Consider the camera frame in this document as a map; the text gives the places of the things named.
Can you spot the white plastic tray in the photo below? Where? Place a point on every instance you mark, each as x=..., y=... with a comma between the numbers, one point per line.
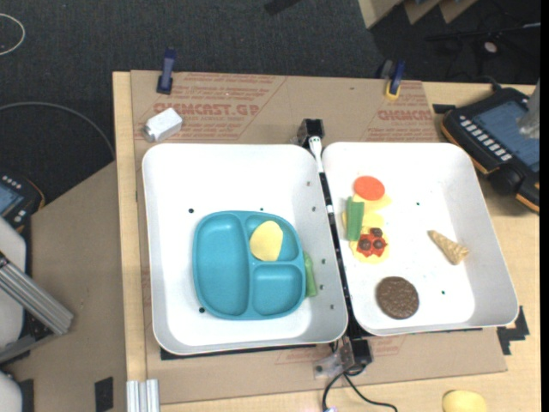
x=433, y=178
x=231, y=174

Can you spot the yellow round chip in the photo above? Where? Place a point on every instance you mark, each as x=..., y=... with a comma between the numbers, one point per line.
x=266, y=241

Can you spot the thin black and white rod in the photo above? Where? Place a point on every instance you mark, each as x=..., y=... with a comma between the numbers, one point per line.
x=329, y=204

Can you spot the green bean pod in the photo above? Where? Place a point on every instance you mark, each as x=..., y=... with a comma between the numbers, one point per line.
x=354, y=219
x=309, y=277

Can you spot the blue divided plate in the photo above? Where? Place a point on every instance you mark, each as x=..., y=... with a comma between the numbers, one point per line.
x=223, y=268

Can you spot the orange round slice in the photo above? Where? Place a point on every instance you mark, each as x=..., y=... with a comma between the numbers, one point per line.
x=369, y=188

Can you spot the yellow cheese slice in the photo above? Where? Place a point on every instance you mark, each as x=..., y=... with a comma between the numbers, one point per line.
x=372, y=213

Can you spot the brown cardboard board red print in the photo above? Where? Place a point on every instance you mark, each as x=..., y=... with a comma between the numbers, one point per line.
x=223, y=101

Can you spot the yellow pizza slice with toppings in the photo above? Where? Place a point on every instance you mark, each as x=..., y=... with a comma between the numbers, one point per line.
x=369, y=247

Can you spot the white small carton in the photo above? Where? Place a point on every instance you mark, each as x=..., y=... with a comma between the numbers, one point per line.
x=163, y=125

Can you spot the brown round biscuit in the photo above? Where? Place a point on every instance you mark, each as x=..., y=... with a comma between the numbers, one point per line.
x=397, y=298

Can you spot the tan waffle cone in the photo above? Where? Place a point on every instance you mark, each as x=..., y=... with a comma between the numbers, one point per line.
x=448, y=246

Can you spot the yellow rounded toy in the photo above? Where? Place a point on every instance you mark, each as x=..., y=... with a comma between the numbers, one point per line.
x=463, y=401

